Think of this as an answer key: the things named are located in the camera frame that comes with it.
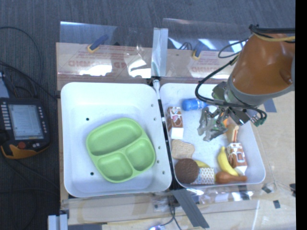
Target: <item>brown round object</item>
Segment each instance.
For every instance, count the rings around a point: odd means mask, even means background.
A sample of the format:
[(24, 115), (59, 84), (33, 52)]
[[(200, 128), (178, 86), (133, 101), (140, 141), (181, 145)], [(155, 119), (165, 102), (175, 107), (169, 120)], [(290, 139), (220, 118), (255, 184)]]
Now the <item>brown round object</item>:
[(175, 165), (175, 173), (179, 182), (192, 183), (196, 180), (200, 168), (193, 159), (180, 159)]

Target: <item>blue cylinder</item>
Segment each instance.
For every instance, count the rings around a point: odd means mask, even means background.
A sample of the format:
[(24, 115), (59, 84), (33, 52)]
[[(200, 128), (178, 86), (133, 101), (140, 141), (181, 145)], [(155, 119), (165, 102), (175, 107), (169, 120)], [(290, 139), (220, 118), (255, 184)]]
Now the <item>blue cylinder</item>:
[(203, 102), (197, 98), (193, 99), (185, 99), (182, 101), (182, 109), (184, 111), (189, 111), (189, 110), (198, 110), (206, 107), (207, 104), (206, 102)]

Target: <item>green plate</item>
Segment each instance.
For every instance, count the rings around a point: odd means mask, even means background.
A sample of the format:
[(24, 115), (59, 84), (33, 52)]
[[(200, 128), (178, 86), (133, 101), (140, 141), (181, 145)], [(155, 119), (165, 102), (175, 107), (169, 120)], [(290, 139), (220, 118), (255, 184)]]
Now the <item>green plate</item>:
[(155, 161), (151, 141), (131, 118), (119, 118), (92, 130), (86, 148), (102, 176), (113, 183), (132, 179)]

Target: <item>banana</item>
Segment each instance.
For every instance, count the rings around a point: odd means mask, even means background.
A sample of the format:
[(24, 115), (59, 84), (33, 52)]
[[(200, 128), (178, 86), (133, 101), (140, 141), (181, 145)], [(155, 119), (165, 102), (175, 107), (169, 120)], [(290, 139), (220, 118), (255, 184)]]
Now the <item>banana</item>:
[(221, 148), (221, 151), (219, 152), (219, 155), (217, 156), (217, 161), (218, 161), (222, 171), (228, 172), (231, 175), (239, 176), (239, 174), (234, 170), (234, 168), (231, 167), (231, 165), (228, 161), (224, 146)]
[(210, 166), (202, 161), (199, 160), (195, 160), (195, 162), (197, 163), (198, 167), (200, 168), (210, 168)]

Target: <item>dark gray carpet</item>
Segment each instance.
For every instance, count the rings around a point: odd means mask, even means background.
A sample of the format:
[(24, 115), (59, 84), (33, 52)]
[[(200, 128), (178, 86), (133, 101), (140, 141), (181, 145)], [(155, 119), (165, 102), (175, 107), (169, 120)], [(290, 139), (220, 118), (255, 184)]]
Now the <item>dark gray carpet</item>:
[[(14, 26), (29, 33), (39, 46), (43, 63), (33, 42), (13, 29), (0, 30), (0, 60), (27, 73), (54, 95), (60, 21), (153, 28), (162, 27), (163, 18), (295, 27), (295, 0), (0, 0), (0, 27)], [(41, 89), (39, 97), (50, 117), (52, 144), (20, 162), (58, 185), (57, 105)], [(33, 191), (10, 195), (11, 186), (16, 189), (27, 184), (12, 172), (3, 156), (0, 161), (0, 228), (46, 230), (47, 216), (59, 213), (58, 190), (16, 161), (7, 161), (32, 187), (50, 191), (36, 190), (36, 196)]]

